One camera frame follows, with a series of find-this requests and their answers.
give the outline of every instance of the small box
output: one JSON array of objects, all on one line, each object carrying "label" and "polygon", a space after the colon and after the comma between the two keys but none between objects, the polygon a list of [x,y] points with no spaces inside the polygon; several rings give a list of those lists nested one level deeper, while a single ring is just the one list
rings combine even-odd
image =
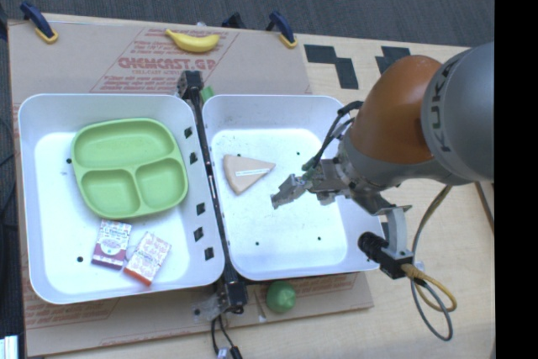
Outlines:
[{"label": "small box", "polygon": [[92,263],[121,269],[124,265],[130,232],[130,224],[102,219],[98,240],[93,249]]},{"label": "small box", "polygon": [[161,268],[171,244],[146,232],[124,269],[126,274],[149,286]]}]

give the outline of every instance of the green object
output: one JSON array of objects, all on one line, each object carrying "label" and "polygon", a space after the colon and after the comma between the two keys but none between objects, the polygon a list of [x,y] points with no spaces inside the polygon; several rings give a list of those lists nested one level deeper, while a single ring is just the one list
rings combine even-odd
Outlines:
[{"label": "green object", "polygon": [[215,95],[213,89],[211,86],[204,87],[202,91],[200,92],[200,96],[202,96],[202,100],[204,102],[207,102],[209,98],[212,98]]},{"label": "green object", "polygon": [[285,313],[295,305],[295,289],[289,282],[273,282],[267,289],[267,307],[275,313]]},{"label": "green object", "polygon": [[84,201],[105,219],[157,213],[188,190],[176,139],[154,119],[118,119],[79,130],[71,161]]}]

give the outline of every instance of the white plastic tray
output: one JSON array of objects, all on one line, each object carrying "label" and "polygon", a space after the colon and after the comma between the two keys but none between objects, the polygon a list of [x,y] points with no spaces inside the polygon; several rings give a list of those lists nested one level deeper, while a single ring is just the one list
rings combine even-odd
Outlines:
[{"label": "white plastic tray", "polygon": [[[71,141],[84,126],[135,117],[161,121],[183,154],[189,190],[176,207],[135,219],[129,253],[149,230],[171,243],[156,279],[146,287],[123,272],[93,265],[100,218],[84,203],[70,158]],[[224,270],[193,112],[180,98],[156,95],[43,94],[18,113],[24,184],[29,277],[35,292],[53,304],[70,304],[210,284]],[[184,131],[192,135],[186,138]],[[190,164],[195,153],[198,161]],[[204,204],[198,215],[197,206]],[[195,239],[194,232],[203,236]],[[206,259],[206,254],[213,257]]]},{"label": "white plastic tray", "polygon": [[[324,96],[219,95],[203,107],[214,175],[232,263],[250,280],[271,280],[378,268],[358,248],[365,231],[382,235],[372,217],[350,199],[322,206],[314,194],[273,209],[271,194],[316,154],[342,108]],[[335,140],[324,153],[332,157]],[[276,163],[258,182],[235,195],[223,158],[238,155]]]}]

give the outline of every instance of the beige triangular object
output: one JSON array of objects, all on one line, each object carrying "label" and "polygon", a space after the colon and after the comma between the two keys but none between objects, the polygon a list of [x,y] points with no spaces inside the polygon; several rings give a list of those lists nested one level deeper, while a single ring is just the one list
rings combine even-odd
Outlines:
[{"label": "beige triangular object", "polygon": [[229,185],[236,194],[243,193],[252,184],[266,175],[274,163],[258,161],[242,156],[224,156],[224,172]]}]

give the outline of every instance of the yellow cable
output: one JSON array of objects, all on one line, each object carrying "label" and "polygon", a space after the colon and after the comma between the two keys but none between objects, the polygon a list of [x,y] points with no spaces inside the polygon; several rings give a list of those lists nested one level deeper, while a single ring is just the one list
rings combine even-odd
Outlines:
[{"label": "yellow cable", "polygon": [[[445,286],[443,286],[440,282],[438,282],[434,278],[430,277],[429,275],[425,274],[419,268],[417,268],[415,265],[412,265],[410,263],[404,263],[401,266],[401,268],[402,268],[402,271],[405,272],[405,275],[407,275],[407,277],[410,278],[411,280],[414,280],[415,278],[417,278],[419,280],[424,280],[426,282],[430,282],[431,284],[434,284],[435,286],[437,286],[452,302],[451,307],[447,307],[446,311],[448,311],[450,313],[451,311],[454,311],[456,309],[456,307],[457,307],[456,298],[454,298],[454,295],[452,295],[452,293]],[[418,288],[419,294],[422,297],[422,299],[432,309],[436,309],[437,311],[442,311],[442,309],[437,304],[432,303],[429,299],[426,298],[426,296],[425,296],[424,292],[422,292],[422,289],[420,288],[419,284],[415,284],[415,286]]]}]

